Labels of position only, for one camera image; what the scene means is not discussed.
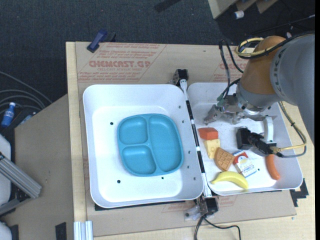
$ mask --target blue marker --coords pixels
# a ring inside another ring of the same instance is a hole
[[[14,102],[10,102],[9,108],[4,112],[1,127],[7,128],[11,124],[15,116],[15,106]]]

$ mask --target dark floor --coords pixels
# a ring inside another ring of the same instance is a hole
[[[252,32],[315,14],[315,0],[279,0],[262,14],[254,4],[238,20],[231,16],[237,10],[234,5],[213,19],[208,0],[166,2],[0,0],[0,72],[55,101],[67,93],[65,43],[92,41],[100,29],[116,32],[117,42],[217,45],[225,39],[237,45]],[[315,29],[315,18],[299,22],[292,29],[281,27],[259,36],[310,29]],[[22,88],[26,90],[0,74],[0,91]],[[6,97],[0,95],[0,106]]]

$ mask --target yellow banana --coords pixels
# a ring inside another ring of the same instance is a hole
[[[215,180],[211,181],[212,184],[215,184],[217,182],[233,182],[243,189],[248,189],[249,187],[247,179],[243,175],[235,171],[220,172]]]

